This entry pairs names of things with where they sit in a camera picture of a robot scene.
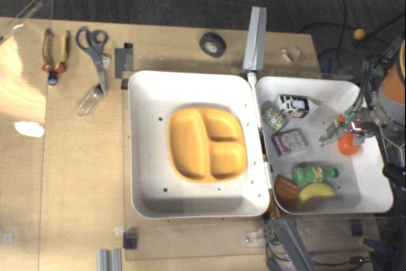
green bottle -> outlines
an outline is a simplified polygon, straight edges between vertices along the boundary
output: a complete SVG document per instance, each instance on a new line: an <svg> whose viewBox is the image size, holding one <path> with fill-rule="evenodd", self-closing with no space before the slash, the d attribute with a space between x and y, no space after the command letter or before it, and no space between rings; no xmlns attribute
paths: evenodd
<svg viewBox="0 0 406 271"><path fill-rule="evenodd" d="M326 178L337 178L338 169L323 169L321 167L294 168L292 171L293 182L297 185L302 183L320 183Z"/></svg>

wooden table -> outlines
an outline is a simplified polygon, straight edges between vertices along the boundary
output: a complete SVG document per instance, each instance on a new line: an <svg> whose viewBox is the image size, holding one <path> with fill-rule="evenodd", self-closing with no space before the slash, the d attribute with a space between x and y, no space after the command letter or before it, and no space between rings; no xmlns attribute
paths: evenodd
<svg viewBox="0 0 406 271"><path fill-rule="evenodd" d="M9 18L0 18L2 27ZM121 80L114 63L106 73L108 95L87 117L75 107L98 78L89 56L74 42L78 28L103 29L109 35L105 52L114 54L125 42L134 56L182 59L237 66L242 63L247 32L219 30L228 49L220 59L199 48L206 29L30 20L0 45L0 243L1 270L95 270L99 248L122 246L116 232L124 226L123 108ZM52 52L60 54L60 37L70 30L71 52L66 73L49 88L41 71L41 47L52 28ZM279 57L282 48L299 46L295 64ZM266 34L265 62L275 72L319 67L311 37ZM40 138L23 136L15 122L44 127ZM124 270L266 270L264 255L124 261Z"/></svg>

yellow toy banana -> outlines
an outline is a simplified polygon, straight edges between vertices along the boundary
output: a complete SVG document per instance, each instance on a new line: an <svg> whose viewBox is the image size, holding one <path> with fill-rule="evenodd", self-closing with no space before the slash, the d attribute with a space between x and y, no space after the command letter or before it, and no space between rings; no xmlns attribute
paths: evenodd
<svg viewBox="0 0 406 271"><path fill-rule="evenodd" d="M312 183L302 188L298 195L298 203L296 209L300 210L302 205L313 197L332 197L334 195L333 188L325 183Z"/></svg>

pliers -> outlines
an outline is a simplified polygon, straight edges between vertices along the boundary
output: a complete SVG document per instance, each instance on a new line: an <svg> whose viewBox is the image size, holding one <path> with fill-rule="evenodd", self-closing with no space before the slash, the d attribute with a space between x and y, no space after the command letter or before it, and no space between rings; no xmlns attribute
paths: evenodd
<svg viewBox="0 0 406 271"><path fill-rule="evenodd" d="M62 74L66 71L65 63L69 56L69 38L70 33L67 30L62 36L62 50L61 57L56 64L55 68L52 63L51 57L51 42L53 34L51 29L45 30L44 43L43 43L43 71L48 73L48 84L50 86L55 86L58 80L58 74Z"/></svg>

yellow divided tray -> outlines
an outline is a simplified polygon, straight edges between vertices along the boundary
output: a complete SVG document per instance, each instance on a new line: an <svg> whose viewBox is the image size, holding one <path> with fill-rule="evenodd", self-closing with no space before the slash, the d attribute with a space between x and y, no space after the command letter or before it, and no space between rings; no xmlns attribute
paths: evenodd
<svg viewBox="0 0 406 271"><path fill-rule="evenodd" d="M229 181L247 168L247 149L239 121L220 109L189 107L169 120L171 164L184 180Z"/></svg>

